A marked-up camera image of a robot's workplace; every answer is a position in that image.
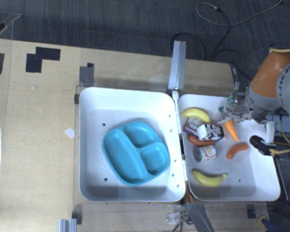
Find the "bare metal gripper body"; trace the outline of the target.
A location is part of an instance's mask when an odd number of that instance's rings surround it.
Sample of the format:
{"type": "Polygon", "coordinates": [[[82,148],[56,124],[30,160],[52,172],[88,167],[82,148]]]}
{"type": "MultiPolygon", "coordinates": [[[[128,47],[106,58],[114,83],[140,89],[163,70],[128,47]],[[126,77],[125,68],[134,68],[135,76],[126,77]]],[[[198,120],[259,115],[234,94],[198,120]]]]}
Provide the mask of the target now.
{"type": "Polygon", "coordinates": [[[231,115],[234,116],[238,121],[251,120],[249,110],[243,104],[232,104],[231,105],[231,115]]]}

